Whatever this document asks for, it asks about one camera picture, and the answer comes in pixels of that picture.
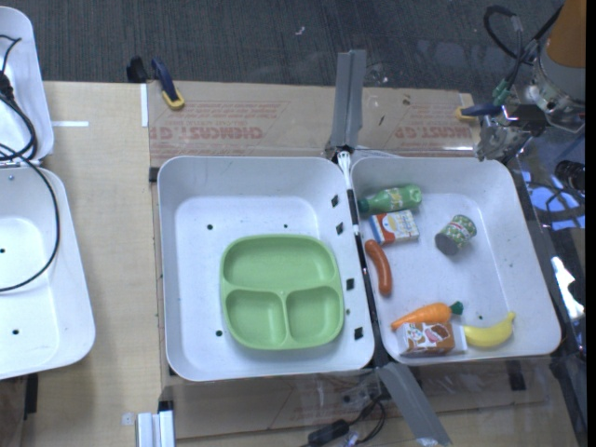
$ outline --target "white plastic tray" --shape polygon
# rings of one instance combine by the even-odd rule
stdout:
[[[473,158],[367,157],[356,162],[352,180],[357,197],[415,183],[423,201],[413,216],[420,230],[416,241],[385,245],[393,274],[393,292],[381,296],[368,260],[381,335],[387,352],[406,364],[544,355],[561,340],[561,329],[515,185],[508,170],[495,161]],[[469,216],[478,234],[455,256],[435,247],[434,236],[458,213]],[[364,239],[373,238],[367,220]],[[419,359],[400,356],[390,323],[434,302],[464,304],[463,324],[490,326],[514,311],[513,336],[496,348],[469,346],[461,355]]]
[[[49,154],[53,132],[29,19],[0,7],[0,34],[21,38],[9,53],[6,73],[39,143],[36,159]],[[0,65],[9,40],[0,38]],[[0,142],[21,149],[29,134],[0,103]],[[66,366],[82,359],[95,340],[87,283],[64,186],[41,169],[54,189],[61,241],[53,263],[39,278],[0,292],[0,379]],[[24,281],[47,262],[56,236],[50,193],[32,168],[0,167],[0,288]]]
[[[349,371],[370,361],[371,319],[337,166],[318,157],[182,156],[164,164],[157,187],[166,352],[177,374],[212,381]],[[316,237],[334,253],[345,323],[325,345],[250,349],[226,328],[219,286],[224,249],[240,237],[275,233]]]

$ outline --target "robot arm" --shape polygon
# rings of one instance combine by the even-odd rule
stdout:
[[[585,127],[586,9],[587,0],[565,0],[547,43],[534,59],[529,84],[516,88],[506,78],[495,90],[492,110],[461,111],[481,117],[481,139],[475,147],[479,160],[507,163],[547,127],[572,132]]]

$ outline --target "blue and yellow clamp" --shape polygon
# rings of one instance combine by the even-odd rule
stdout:
[[[174,82],[169,75],[166,64],[158,56],[151,60],[151,66],[153,67],[156,78],[161,82],[161,95],[163,96],[166,104],[173,110],[179,110],[184,107],[184,98],[180,94],[180,91],[174,86]]]

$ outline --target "green plate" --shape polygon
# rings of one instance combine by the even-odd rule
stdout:
[[[333,253],[299,235],[243,237],[220,267],[229,331],[254,349],[329,343],[344,324],[344,296]]]

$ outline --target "can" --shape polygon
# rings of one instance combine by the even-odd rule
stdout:
[[[455,255],[477,233],[476,225],[466,215],[457,214],[435,236],[435,245],[445,255]]]

